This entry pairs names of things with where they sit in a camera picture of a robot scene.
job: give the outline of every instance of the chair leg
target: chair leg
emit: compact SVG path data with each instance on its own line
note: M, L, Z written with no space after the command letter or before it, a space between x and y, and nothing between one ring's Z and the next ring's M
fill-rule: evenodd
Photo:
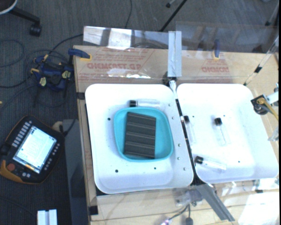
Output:
M19 9L17 7L14 7L12 10L9 11L10 14L24 18L26 20L29 20L31 22L34 22L34 24L30 27L30 34L33 36L39 37L41 35L42 26L40 24L40 19L37 16L34 16L33 14L30 14L22 9Z

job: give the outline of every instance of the handheld controller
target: handheld controller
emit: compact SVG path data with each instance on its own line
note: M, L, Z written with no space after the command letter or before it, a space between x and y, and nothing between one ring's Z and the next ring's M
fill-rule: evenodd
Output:
M64 144L60 132L33 116L25 116L0 148L0 174L20 183L42 183L56 165Z

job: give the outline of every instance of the gray carpet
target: gray carpet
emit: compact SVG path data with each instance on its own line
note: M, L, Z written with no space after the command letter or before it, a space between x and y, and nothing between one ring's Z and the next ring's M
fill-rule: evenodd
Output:
M132 0L132 13L127 28L159 31L182 0L166 8L169 1ZM175 30L176 22L264 27L277 3L278 0L188 0L164 31ZM124 28L130 2L18 0L17 7L39 16L42 32L40 37L31 36L31 22L11 14L0 15L0 41L4 40L0 42L0 86L10 87L23 81L27 76L26 68L35 57L46 54L63 39L83 33L83 26ZM73 45L82 45L82 36L58 46L56 51L59 53L54 59L61 60L61 55L68 59L67 50ZM259 52L266 52L266 46ZM36 88L27 89L28 84L0 88L0 100L4 103L0 105L0 108L4 107L0 114L0 146L24 115L34 115L48 125L77 117L73 84L68 88L66 99L50 90L43 91L35 107L33 97ZM13 203L25 207L32 214ZM71 225L65 154L48 179L40 185L23 185L0 176L0 225L33 225L36 224L37 211L49 209L58 210L59 225Z

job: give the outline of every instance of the blue bowl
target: blue bowl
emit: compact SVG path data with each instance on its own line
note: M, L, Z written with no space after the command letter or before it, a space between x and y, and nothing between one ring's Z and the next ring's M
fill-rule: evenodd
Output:
M125 131L127 113L138 113L156 118L155 132L155 158L138 157L124 154ZM131 162L153 162L168 158L174 149L173 137L168 118L165 114L151 107L128 107L116 112L113 120L114 134L116 138L117 149L124 159Z

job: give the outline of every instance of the red button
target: red button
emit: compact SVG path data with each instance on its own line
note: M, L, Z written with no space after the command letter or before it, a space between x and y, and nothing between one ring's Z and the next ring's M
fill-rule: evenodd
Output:
M9 170L10 172L13 171L14 169L15 169L15 165L13 163L7 165L7 170Z

